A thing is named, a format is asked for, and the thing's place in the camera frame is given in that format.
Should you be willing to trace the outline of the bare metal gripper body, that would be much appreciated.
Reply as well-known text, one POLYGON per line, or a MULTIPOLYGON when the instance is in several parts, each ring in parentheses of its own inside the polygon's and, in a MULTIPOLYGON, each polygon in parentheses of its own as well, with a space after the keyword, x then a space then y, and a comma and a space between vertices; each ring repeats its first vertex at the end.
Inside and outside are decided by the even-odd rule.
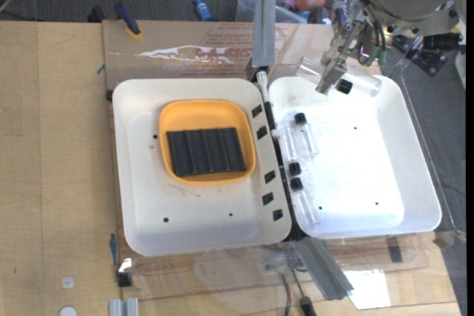
POLYGON ((445 52, 460 47, 460 22, 454 7, 442 7, 419 20, 396 19, 371 7, 364 8, 364 19, 341 21, 321 64, 331 60, 355 59, 362 67, 383 67, 394 48, 421 67, 437 65, 445 52))

